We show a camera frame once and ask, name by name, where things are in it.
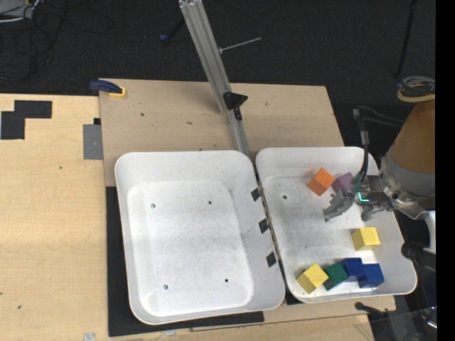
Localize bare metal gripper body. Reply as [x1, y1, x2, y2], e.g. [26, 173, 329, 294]
[346, 174, 429, 221]

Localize purple cube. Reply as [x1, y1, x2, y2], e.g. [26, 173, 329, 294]
[331, 171, 357, 195]

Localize yellow cube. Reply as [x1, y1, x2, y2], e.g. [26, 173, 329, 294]
[350, 227, 382, 251]
[296, 263, 330, 295]

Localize orange cube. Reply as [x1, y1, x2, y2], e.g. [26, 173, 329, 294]
[306, 168, 336, 197]

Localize white plastic tray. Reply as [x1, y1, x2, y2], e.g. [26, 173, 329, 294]
[255, 146, 418, 304]
[114, 149, 287, 325]

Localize blue cube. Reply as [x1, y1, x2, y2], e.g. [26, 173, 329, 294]
[356, 263, 386, 290]
[341, 257, 364, 282]

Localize green cube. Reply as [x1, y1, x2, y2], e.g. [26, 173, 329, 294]
[322, 262, 350, 292]

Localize brown flat board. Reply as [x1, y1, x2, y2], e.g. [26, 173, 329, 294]
[98, 79, 397, 333]

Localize black cylinder on white bracket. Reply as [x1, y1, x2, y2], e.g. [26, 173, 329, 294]
[400, 210, 437, 271]

